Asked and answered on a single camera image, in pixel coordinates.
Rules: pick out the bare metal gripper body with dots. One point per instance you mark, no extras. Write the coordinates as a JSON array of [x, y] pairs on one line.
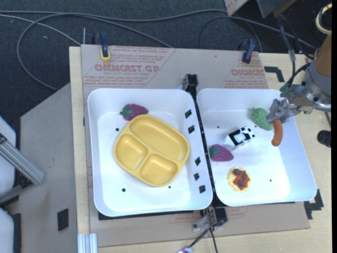
[[302, 95]]

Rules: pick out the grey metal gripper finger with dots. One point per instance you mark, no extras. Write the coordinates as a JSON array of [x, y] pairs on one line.
[[287, 115], [275, 109]]

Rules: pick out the orange toy sausage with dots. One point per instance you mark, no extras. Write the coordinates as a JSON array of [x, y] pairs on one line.
[[277, 134]]

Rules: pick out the green toy grapes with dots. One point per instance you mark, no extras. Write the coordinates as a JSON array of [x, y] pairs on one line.
[[259, 117]]

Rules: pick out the black and white carton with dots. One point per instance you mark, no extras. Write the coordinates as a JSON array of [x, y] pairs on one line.
[[241, 137]]

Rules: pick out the white plastic tray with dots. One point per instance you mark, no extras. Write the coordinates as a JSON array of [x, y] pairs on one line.
[[147, 199], [263, 167]]

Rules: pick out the purple toy grapes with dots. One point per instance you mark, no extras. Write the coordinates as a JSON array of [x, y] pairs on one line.
[[222, 154], [135, 111]]

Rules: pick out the yellow toy spaghetti with meatballs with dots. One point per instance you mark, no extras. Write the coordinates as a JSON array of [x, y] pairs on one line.
[[239, 180]]

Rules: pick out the brown cardboard board red print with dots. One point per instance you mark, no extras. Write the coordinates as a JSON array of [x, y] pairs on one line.
[[158, 62]]

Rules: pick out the yellow divided plate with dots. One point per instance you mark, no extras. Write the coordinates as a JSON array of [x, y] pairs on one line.
[[152, 149]]

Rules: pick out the black cylinder on white bracket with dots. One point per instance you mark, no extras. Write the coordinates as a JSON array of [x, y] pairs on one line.
[[325, 139]]

